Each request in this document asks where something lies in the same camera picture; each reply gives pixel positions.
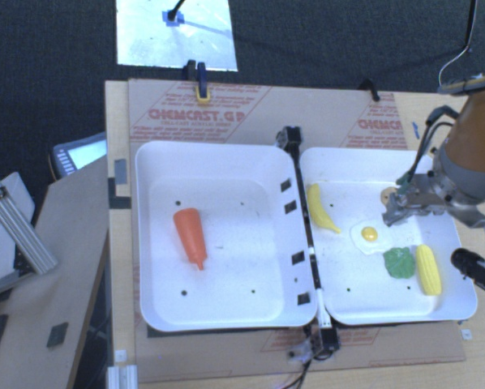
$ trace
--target corn cob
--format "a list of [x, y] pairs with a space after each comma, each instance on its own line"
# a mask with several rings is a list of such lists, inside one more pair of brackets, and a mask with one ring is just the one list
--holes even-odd
[[440, 295], [443, 289], [436, 258], [430, 246], [419, 245], [415, 250], [415, 261], [424, 293], [426, 295]]

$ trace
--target white tray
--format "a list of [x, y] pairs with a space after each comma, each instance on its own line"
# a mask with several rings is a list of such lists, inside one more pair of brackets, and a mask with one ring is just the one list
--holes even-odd
[[[285, 152], [155, 141], [136, 153], [135, 173], [140, 305], [150, 326], [297, 327], [312, 320], [317, 304], [303, 215]], [[290, 188], [282, 191], [286, 181]], [[293, 202], [296, 210], [286, 214]], [[200, 211], [203, 271], [188, 262], [174, 227], [173, 214], [186, 207]], [[292, 264], [299, 252], [304, 260]], [[299, 304], [306, 295], [309, 302]]]
[[[450, 215], [412, 216], [391, 228], [382, 221], [380, 192], [393, 186], [413, 161], [414, 152], [370, 149], [310, 148], [301, 157], [304, 186], [320, 184], [322, 204], [341, 229], [335, 234], [311, 223], [325, 307], [342, 323], [460, 320], [476, 311], [473, 282], [450, 262], [461, 246]], [[425, 156], [418, 173], [430, 167]], [[361, 238], [365, 225], [377, 229], [378, 246]], [[443, 286], [437, 297], [423, 294], [417, 272], [397, 280], [384, 267], [384, 251], [408, 246], [414, 253], [420, 244], [436, 256]]]

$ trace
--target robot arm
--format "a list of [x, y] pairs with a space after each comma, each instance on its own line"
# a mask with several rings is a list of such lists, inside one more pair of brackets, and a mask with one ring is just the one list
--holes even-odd
[[[471, 79], [459, 85], [470, 94], [460, 114], [447, 106], [430, 114], [414, 165], [397, 180], [399, 187], [388, 194], [383, 214], [386, 225], [412, 215], [447, 212], [466, 226], [485, 231], [485, 215], [477, 208], [485, 202], [485, 77], [477, 81]], [[457, 84], [453, 92], [459, 93]], [[444, 114], [456, 119], [455, 124], [436, 151], [432, 170], [418, 174], [418, 161], [428, 149], [435, 129], [444, 124], [436, 123]], [[485, 259], [460, 248], [454, 252], [452, 263], [485, 289]]]

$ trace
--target egg yolk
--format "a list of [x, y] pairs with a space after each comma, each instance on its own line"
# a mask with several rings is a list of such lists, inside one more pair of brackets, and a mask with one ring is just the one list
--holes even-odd
[[363, 239], [369, 242], [373, 242], [378, 238], [378, 232], [371, 226], [367, 226], [362, 229]]

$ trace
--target orange bottle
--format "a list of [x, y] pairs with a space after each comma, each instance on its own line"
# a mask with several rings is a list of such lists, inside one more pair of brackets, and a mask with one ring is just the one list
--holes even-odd
[[179, 238], [187, 252], [190, 263], [196, 263], [203, 271], [203, 261], [207, 258], [204, 244], [203, 227], [200, 213], [194, 207], [174, 213], [174, 224], [178, 229]]

